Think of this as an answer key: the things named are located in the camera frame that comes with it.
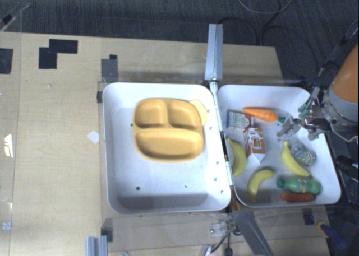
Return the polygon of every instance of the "green bottle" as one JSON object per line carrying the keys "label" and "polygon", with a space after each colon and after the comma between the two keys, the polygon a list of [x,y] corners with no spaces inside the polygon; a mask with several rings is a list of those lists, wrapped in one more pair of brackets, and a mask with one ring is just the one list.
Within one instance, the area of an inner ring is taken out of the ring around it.
{"label": "green bottle", "polygon": [[292,192],[318,194],[321,189],[321,184],[314,179],[290,178],[284,180],[280,178],[277,180],[277,187],[287,188]]}

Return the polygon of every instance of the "gray carpet floor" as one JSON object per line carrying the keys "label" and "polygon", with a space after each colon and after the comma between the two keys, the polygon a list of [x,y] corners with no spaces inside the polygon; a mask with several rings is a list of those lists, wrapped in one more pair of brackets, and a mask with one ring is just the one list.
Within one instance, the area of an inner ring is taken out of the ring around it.
{"label": "gray carpet floor", "polygon": [[[272,17],[249,12],[238,0],[0,0],[0,14],[13,2],[31,4],[24,32],[67,35],[206,42],[208,23],[235,17],[241,20],[223,25],[225,43],[255,44],[254,33]],[[276,0],[243,2],[259,11],[278,8]],[[263,44],[276,47],[286,78],[310,78],[357,18],[358,0],[293,0],[271,23],[293,31],[269,29]],[[357,40],[335,61],[341,64]]]}

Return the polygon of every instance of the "white tray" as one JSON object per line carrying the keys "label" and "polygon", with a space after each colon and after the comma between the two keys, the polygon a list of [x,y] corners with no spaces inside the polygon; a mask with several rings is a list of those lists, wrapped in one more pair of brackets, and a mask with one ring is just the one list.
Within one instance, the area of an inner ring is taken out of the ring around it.
{"label": "white tray", "polygon": [[[147,98],[200,100],[209,110],[204,150],[194,160],[149,161],[133,142],[132,116]],[[231,198],[213,96],[200,85],[113,83],[103,91],[107,196],[118,213],[213,211]]]}
{"label": "white tray", "polygon": [[[272,87],[272,86],[248,86],[248,85],[226,85],[218,91],[218,103],[220,108],[223,128],[226,128],[226,117],[228,110],[241,112],[244,107],[263,107],[275,110],[278,115],[298,117],[297,109],[307,100],[309,93],[296,87]],[[340,184],[335,172],[334,164],[329,152],[328,144],[323,134],[314,141],[309,141],[308,132],[301,128],[292,138],[289,144],[298,140],[308,149],[313,150],[316,155],[316,161],[306,167],[309,173],[318,180],[323,190],[312,202],[305,203],[287,203],[280,199],[279,195],[282,189],[277,188],[277,179],[281,176],[294,176],[284,165],[280,153],[283,149],[283,142],[278,142],[276,133],[281,129],[278,123],[268,123],[255,119],[255,126],[263,130],[264,146],[266,155],[258,171],[265,167],[274,169],[275,176],[262,183],[256,203],[250,202],[247,194],[247,183],[254,173],[253,170],[245,169],[244,172],[234,178],[236,193],[238,199],[250,207],[293,207],[293,206],[313,206],[316,204],[332,204],[340,198]],[[231,139],[244,145],[242,133],[225,131]],[[233,152],[228,145],[229,159],[233,162]]]}

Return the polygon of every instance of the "bottle cap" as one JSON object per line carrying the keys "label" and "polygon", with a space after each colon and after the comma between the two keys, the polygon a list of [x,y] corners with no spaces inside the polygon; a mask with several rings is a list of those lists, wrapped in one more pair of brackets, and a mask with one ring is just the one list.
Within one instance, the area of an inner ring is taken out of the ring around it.
{"label": "bottle cap", "polygon": [[286,186],[286,181],[284,179],[277,180],[277,187],[284,188]]}

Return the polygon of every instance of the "plastic bottle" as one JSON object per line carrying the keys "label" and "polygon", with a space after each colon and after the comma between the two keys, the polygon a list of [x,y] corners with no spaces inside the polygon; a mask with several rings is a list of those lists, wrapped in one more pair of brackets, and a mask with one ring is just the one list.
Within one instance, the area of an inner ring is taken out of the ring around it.
{"label": "plastic bottle", "polygon": [[301,142],[293,144],[291,147],[291,156],[304,165],[311,165],[316,160],[314,151],[308,150]]}
{"label": "plastic bottle", "polygon": [[321,190],[321,184],[318,181],[304,178],[278,179],[277,187],[287,188],[292,192],[310,192],[312,194],[318,194]]}

